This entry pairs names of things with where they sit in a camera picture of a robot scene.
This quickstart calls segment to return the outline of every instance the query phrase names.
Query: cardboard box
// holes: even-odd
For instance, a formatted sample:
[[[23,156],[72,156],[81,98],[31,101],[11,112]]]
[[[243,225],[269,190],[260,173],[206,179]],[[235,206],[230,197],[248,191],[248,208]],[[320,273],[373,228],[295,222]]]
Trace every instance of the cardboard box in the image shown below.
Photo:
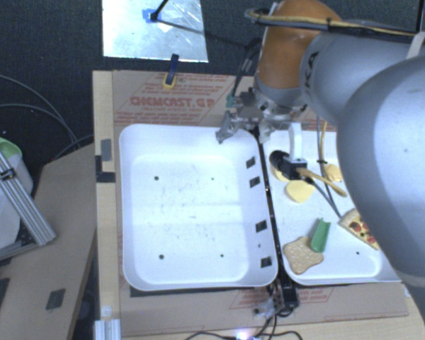
[[[234,84],[233,76],[182,73],[177,76],[175,87],[172,90],[166,90],[162,86],[163,72],[121,71],[108,74],[100,72],[95,75],[95,114],[98,113],[101,116],[100,122],[96,120],[96,154],[100,152],[100,142],[112,140],[114,144],[116,234],[118,236],[116,283],[119,286],[119,294],[115,298],[119,298],[119,317],[123,336],[260,327],[264,323],[264,319],[257,317],[253,309],[268,298],[265,288],[133,297],[135,293],[131,294],[131,288],[124,279],[120,234],[119,134],[127,125],[133,123],[217,127],[222,121],[227,95]],[[252,82],[251,77],[244,77],[238,91],[247,90]],[[104,101],[106,99],[112,100],[112,103],[106,103]],[[113,113],[102,112],[104,109],[110,109],[111,106]],[[311,112],[305,111],[300,119],[308,122],[307,129],[316,128],[316,116]],[[104,242],[99,240],[100,249],[101,246],[110,245],[110,242],[109,244],[101,243]],[[109,269],[109,267],[106,268],[108,264],[110,263],[103,261],[102,268],[100,265],[101,277],[103,272]],[[108,292],[113,291],[111,286],[105,288]],[[108,297],[101,296],[103,301],[101,306],[107,305],[106,302],[111,298],[109,295],[110,293]],[[280,324],[408,315],[404,303],[404,291],[400,283],[302,288],[298,291],[298,297],[299,308],[291,316],[282,319]]]

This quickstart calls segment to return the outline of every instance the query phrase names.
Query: empty white tray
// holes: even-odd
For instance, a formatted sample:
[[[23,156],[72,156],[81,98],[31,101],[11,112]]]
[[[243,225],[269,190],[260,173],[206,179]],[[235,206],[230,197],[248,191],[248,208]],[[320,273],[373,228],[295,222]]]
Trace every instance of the empty white tray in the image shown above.
[[[120,135],[123,269],[139,290],[264,286],[278,272],[256,140],[131,125]]]
[[[328,132],[325,135],[324,157],[329,163],[338,165],[335,139],[335,132]],[[289,141],[288,131],[276,131],[271,134],[271,139],[263,146],[268,168],[271,167],[268,159],[271,152],[274,150],[289,152]],[[302,156],[307,160],[308,169],[320,174],[317,163],[317,133],[302,131],[302,147]],[[399,281],[383,251],[373,249],[340,227],[339,218],[318,191],[315,191],[305,203],[298,204],[285,194],[287,183],[279,181],[271,172],[268,173],[268,176],[278,236],[282,247],[299,237],[311,237],[315,230],[315,223],[321,217],[325,222],[331,223],[326,249],[323,253],[323,262],[297,275],[291,270],[288,260],[283,256],[285,269],[294,281],[302,285]],[[324,189],[322,183],[318,182],[318,184]],[[337,185],[347,191],[344,183]],[[354,208],[353,201],[349,196],[342,198],[333,190],[331,193],[342,215]]]

